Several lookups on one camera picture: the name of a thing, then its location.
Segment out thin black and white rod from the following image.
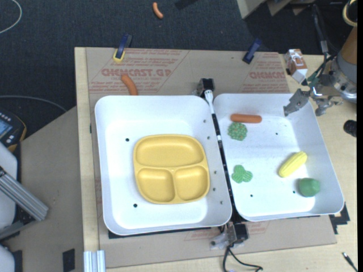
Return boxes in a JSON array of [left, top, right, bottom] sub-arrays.
[[204, 89, 237, 224]]

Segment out yellow corn cob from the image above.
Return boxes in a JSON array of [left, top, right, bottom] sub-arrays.
[[277, 151, 309, 179]]

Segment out orange and white carton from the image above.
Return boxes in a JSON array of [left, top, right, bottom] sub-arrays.
[[284, 48, 309, 85]]

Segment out yellow divided plate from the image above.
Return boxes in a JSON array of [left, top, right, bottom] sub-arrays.
[[132, 134, 212, 205]]

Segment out green broccoli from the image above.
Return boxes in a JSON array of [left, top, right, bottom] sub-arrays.
[[231, 164, 254, 185]]

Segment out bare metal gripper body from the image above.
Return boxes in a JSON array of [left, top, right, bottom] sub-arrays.
[[309, 73, 357, 106]]

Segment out green round vegetable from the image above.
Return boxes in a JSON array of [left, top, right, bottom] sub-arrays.
[[297, 177, 322, 198]]

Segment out green peas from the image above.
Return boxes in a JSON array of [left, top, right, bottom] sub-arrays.
[[227, 121, 248, 142]]

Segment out orange sausage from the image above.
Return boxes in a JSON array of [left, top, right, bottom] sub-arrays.
[[120, 74, 140, 96], [151, 1, 164, 20], [230, 113, 263, 125]]

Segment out white plastic tray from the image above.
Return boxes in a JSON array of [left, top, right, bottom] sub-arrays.
[[94, 95, 233, 236], [212, 92, 345, 222]]

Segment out brown cardboard board red print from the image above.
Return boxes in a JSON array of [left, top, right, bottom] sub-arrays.
[[85, 47, 338, 269]]

